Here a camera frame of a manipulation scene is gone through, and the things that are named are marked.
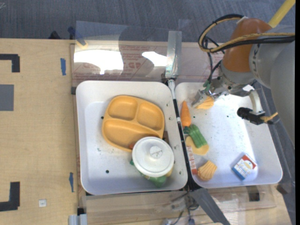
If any yellow ridged toy food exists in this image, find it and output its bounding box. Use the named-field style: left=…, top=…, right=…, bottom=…
left=195, top=96, right=215, bottom=110
left=197, top=160, right=218, bottom=182

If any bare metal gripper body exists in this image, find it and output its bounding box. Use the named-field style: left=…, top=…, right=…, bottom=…
left=202, top=76, right=253, bottom=98

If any white plastic tray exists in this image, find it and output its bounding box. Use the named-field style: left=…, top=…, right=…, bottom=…
left=174, top=82, right=284, bottom=189
left=75, top=80, right=189, bottom=196

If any blue and white carton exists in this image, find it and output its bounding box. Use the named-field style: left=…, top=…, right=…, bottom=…
left=231, top=153, right=258, bottom=181

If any black cylinder on white bracket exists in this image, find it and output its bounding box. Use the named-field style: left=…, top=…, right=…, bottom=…
left=237, top=89, right=267, bottom=126

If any flat yellow biscuit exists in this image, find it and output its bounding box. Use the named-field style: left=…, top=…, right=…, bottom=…
left=185, top=135, right=210, bottom=156

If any orange carrot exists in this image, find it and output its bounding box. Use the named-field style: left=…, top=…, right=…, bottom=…
left=180, top=100, right=192, bottom=128

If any orange divided plate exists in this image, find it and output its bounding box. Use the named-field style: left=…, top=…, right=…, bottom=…
left=101, top=95, right=165, bottom=153

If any green cup with white lid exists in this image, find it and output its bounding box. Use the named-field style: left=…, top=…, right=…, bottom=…
left=129, top=136, right=175, bottom=188

